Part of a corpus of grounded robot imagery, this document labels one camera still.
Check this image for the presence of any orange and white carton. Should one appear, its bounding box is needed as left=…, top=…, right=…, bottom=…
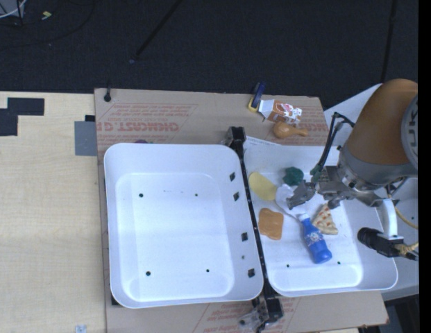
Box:
left=257, top=99, right=303, bottom=125

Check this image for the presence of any green broccoli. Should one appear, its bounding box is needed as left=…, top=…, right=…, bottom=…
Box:
left=282, top=166, right=305, bottom=187

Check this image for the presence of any brown bread slice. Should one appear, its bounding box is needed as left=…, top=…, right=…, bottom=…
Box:
left=257, top=207, right=285, bottom=241

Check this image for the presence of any brown chicken drumstick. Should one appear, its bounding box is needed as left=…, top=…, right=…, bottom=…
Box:
left=272, top=121, right=310, bottom=139

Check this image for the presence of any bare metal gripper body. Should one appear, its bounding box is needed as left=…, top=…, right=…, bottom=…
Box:
left=313, top=165, right=384, bottom=210

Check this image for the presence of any pizza slice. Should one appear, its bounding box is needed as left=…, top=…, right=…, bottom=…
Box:
left=311, top=203, right=339, bottom=236

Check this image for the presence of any black cylinder on white bracket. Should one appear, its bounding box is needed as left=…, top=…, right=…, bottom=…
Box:
left=357, top=197, right=416, bottom=260

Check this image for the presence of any brown cardboard board red print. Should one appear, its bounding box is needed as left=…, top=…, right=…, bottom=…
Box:
left=93, top=87, right=390, bottom=333

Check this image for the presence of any yellow potato chip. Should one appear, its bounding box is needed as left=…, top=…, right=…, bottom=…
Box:
left=248, top=171, right=279, bottom=202

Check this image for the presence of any black block with thin wires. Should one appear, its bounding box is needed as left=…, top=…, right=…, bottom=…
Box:
left=237, top=295, right=285, bottom=332
left=221, top=126, right=246, bottom=148

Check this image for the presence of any blue bottle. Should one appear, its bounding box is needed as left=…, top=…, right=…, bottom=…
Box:
left=295, top=212, right=333, bottom=265

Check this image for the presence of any white plastic tray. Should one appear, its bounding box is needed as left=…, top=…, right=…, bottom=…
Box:
left=103, top=142, right=265, bottom=309
left=242, top=136, right=399, bottom=298

